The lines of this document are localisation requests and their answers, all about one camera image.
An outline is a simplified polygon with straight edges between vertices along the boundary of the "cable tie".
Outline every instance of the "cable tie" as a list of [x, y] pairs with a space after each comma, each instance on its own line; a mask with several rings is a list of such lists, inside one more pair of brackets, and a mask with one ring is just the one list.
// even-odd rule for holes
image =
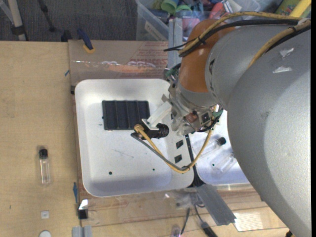
[[311, 20], [310, 18], [302, 18], [300, 21], [297, 22], [297, 25], [305, 23], [307, 20]]
[[191, 170], [191, 168], [189, 166], [183, 166], [183, 168], [188, 168], [189, 170]]
[[297, 32], [297, 30], [296, 30], [296, 28], [294, 26], [289, 27], [289, 29], [292, 29], [293, 32], [295, 32], [295, 33]]
[[197, 39], [198, 39], [199, 42], [201, 42], [201, 43], [203, 43], [204, 45], [206, 45], [206, 42], [205, 42], [204, 40], [201, 40], [201, 39], [199, 38], [199, 36], [198, 36]]

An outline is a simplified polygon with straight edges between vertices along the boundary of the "wooden table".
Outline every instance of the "wooden table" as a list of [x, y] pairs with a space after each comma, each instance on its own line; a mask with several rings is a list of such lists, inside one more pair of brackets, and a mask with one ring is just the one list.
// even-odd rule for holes
[[[80, 225], [73, 183], [77, 158], [70, 94], [68, 44], [0, 41], [0, 236], [71, 236]], [[40, 183], [38, 146], [48, 149], [51, 185]], [[41, 212], [49, 211], [42, 219]], [[184, 218], [176, 219], [179, 225]], [[190, 217], [187, 229], [197, 224]], [[168, 236], [170, 219], [94, 227], [94, 237]], [[287, 228], [238, 233], [213, 228], [218, 237], [284, 237]], [[202, 230], [184, 237], [204, 237]]]

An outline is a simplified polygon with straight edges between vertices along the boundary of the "glass vial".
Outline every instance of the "glass vial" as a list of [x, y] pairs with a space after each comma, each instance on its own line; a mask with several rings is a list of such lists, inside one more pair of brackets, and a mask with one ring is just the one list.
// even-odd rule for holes
[[221, 138], [216, 139], [216, 140], [211, 140], [207, 144], [204, 152], [201, 155], [201, 158], [206, 157], [207, 155], [209, 155], [209, 154], [215, 152], [216, 150], [220, 149], [220, 147], [222, 145], [224, 145], [224, 144], [226, 144], [226, 139], [224, 137], [221, 137]]
[[211, 162], [212, 174], [222, 176], [237, 162], [234, 153], [228, 155], [219, 155]]
[[40, 173], [41, 173], [41, 183], [46, 185], [50, 183], [49, 174], [49, 160], [47, 149], [41, 149], [39, 151], [39, 162], [40, 162]]

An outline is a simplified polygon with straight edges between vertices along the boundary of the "yellow cable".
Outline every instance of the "yellow cable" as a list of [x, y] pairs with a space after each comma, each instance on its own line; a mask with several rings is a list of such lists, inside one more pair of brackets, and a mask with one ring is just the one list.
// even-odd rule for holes
[[275, 43], [277, 43], [280, 39], [284, 38], [285, 36], [292, 34], [295, 31], [299, 31], [301, 29], [304, 29], [305, 27], [309, 26], [311, 24], [310, 20], [306, 20], [302, 24], [299, 24], [297, 26], [287, 28], [284, 31], [278, 33], [277, 35], [273, 36], [271, 39], [269, 39], [255, 54], [255, 56], [252, 58], [251, 62], [248, 65], [248, 68], [259, 58], [261, 57], [271, 46], [273, 46]]
[[300, 0], [295, 8], [292, 10], [290, 16], [300, 17], [311, 3], [312, 0]]
[[[155, 145], [155, 143], [150, 139], [150, 137], [146, 134], [146, 132], [144, 131], [144, 128], [140, 125], [137, 124], [134, 126], [134, 130], [138, 133], [140, 133], [151, 145], [152, 147], [157, 151], [158, 154], [160, 154], [161, 156], [163, 156], [162, 152], [159, 150], [159, 148]], [[196, 158], [188, 165], [188, 168], [184, 169], [184, 170], [179, 170], [177, 168], [175, 168], [174, 166], [172, 166], [171, 164], [169, 164], [168, 162], [165, 161], [165, 163], [174, 171], [178, 172], [178, 173], [186, 173], [188, 172], [198, 161], [198, 158], [201, 156], [202, 152], [204, 151], [205, 147], [208, 144], [208, 141], [211, 137], [212, 131], [210, 130], [205, 141], [204, 144], [200, 150], [200, 152], [198, 153], [198, 155], [196, 156]]]
[[227, 19], [233, 18], [233, 17], [240, 17], [240, 16], [257, 16], [257, 17], [266, 17], [266, 18], [274, 18], [274, 19], [300, 19], [297, 17], [292, 16], [284, 16], [284, 15], [278, 15], [273, 13], [267, 13], [267, 12], [256, 12], [256, 11], [244, 11], [244, 12], [235, 12], [232, 14], [229, 14], [225, 17], [220, 18], [217, 20], [214, 24], [209, 26], [200, 36], [199, 38], [196, 38], [193, 42], [190, 42], [188, 45], [186, 45], [183, 49], [179, 50], [178, 53], [182, 54], [185, 51], [189, 50], [191, 47], [199, 43], [199, 39], [203, 38], [208, 32], [213, 30], [215, 27], [217, 27], [219, 24], [224, 22]]

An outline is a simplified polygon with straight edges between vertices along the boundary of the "black hole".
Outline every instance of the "black hole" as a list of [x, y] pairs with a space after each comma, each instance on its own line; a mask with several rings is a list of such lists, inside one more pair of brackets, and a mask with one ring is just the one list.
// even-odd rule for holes
[[174, 162], [175, 163], [178, 163], [179, 161], [181, 161], [182, 160], [182, 155], [178, 155], [178, 156], [176, 156], [175, 158], [174, 158]]
[[176, 143], [177, 149], [183, 145], [183, 140], [180, 140]]

